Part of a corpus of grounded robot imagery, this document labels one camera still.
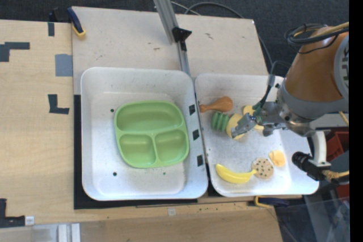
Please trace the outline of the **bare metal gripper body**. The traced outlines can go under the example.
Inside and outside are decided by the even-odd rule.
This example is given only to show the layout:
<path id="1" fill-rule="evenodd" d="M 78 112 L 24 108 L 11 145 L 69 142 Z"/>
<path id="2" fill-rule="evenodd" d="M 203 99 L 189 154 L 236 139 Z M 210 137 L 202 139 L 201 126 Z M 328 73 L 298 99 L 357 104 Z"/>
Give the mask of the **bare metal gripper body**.
<path id="1" fill-rule="evenodd" d="M 254 105 L 255 122 L 263 127 L 263 136 L 273 134 L 275 130 L 290 130 L 301 137 L 310 137 L 316 130 L 311 127 L 313 119 L 295 114 L 283 103 L 267 101 Z"/>

